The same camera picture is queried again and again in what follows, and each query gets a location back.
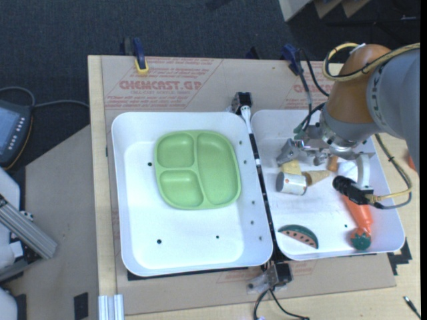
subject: black device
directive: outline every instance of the black device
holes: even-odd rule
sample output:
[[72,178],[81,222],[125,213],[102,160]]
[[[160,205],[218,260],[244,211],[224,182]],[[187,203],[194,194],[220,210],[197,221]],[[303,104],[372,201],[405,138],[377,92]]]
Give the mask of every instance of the black device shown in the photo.
[[8,168],[21,154],[31,130],[31,110],[0,100],[0,167]]

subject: carrot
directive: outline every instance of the carrot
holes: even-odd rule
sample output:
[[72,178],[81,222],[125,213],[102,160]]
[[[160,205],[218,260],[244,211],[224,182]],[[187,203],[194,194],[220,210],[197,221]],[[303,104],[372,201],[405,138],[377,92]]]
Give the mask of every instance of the carrot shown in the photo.
[[374,222],[369,205],[359,205],[343,195],[344,201],[358,227],[350,235],[353,246],[358,250],[365,250],[371,244],[371,224]]

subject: white tray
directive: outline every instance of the white tray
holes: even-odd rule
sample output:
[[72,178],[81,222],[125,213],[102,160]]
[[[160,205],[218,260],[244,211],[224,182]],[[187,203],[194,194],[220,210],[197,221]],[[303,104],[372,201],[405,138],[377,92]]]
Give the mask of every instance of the white tray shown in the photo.
[[[342,196],[332,187],[328,178],[308,187],[304,195],[290,195],[276,191],[276,177],[280,172],[276,157],[286,140],[293,137],[293,129],[304,119],[307,111],[261,110],[252,117],[254,136],[258,144],[262,162],[262,172],[266,184],[267,197],[276,232],[278,247],[287,257],[295,260],[319,259],[367,253],[393,252],[403,246],[405,236],[397,210],[379,210],[371,207],[372,243],[367,250],[352,247],[349,234],[356,228]],[[356,151],[375,152],[371,139]],[[326,169],[325,165],[315,167],[311,161],[301,161],[302,171]],[[377,155],[370,160],[370,185],[376,195],[386,195],[390,191]],[[344,175],[357,181],[357,168],[353,161],[340,162],[337,175]],[[383,201],[393,205],[392,200]],[[278,233],[284,225],[297,224],[315,233],[319,248],[313,248],[291,237]]]
[[[169,206],[157,188],[156,141],[172,131],[208,130],[234,147],[242,192],[219,209]],[[273,244],[244,121],[232,113],[142,113],[119,115],[111,126],[121,256],[142,277],[262,265]]]

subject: green plate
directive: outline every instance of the green plate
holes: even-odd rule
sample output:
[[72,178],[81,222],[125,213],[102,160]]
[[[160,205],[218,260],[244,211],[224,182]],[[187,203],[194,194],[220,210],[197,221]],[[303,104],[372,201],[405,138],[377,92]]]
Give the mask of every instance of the green plate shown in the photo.
[[214,131],[178,131],[158,139],[155,175],[163,199],[178,209],[225,207],[240,195],[233,145]]

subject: dark floor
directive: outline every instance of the dark floor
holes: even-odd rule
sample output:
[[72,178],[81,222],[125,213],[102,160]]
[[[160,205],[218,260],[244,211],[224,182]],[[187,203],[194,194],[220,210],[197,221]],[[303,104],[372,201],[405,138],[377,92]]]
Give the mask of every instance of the dark floor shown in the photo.
[[[371,0],[351,18],[339,6],[320,19],[310,3],[286,23],[278,0],[0,0],[0,88],[29,89],[37,103],[87,103],[87,56],[119,54],[124,37],[139,37],[146,55],[176,57],[244,58],[255,47],[262,59],[279,59],[286,43],[303,48],[311,60],[345,41],[393,49],[420,41],[419,20],[399,21],[420,17],[420,4]],[[17,91],[0,99],[29,102]],[[89,112],[80,105],[36,109],[13,170],[87,124]]]

